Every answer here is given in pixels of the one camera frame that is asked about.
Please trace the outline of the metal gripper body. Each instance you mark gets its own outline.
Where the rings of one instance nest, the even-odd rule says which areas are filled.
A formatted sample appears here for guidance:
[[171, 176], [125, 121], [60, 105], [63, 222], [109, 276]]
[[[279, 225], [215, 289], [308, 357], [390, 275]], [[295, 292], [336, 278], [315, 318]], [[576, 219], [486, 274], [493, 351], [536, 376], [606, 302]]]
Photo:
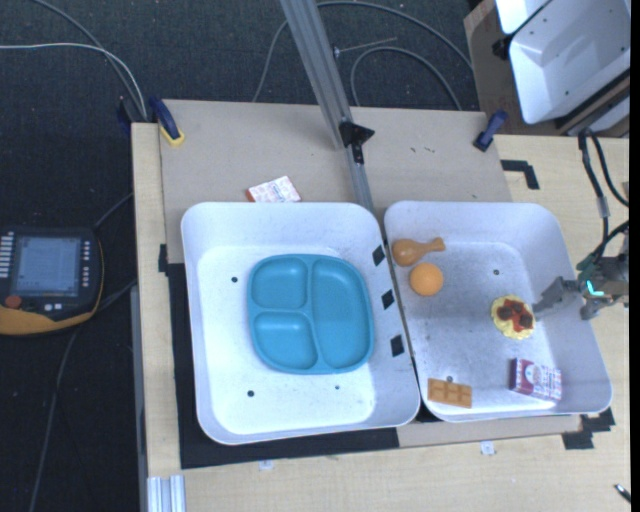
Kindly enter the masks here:
[[620, 253], [600, 259], [599, 290], [613, 304], [627, 306], [629, 303], [629, 256]]

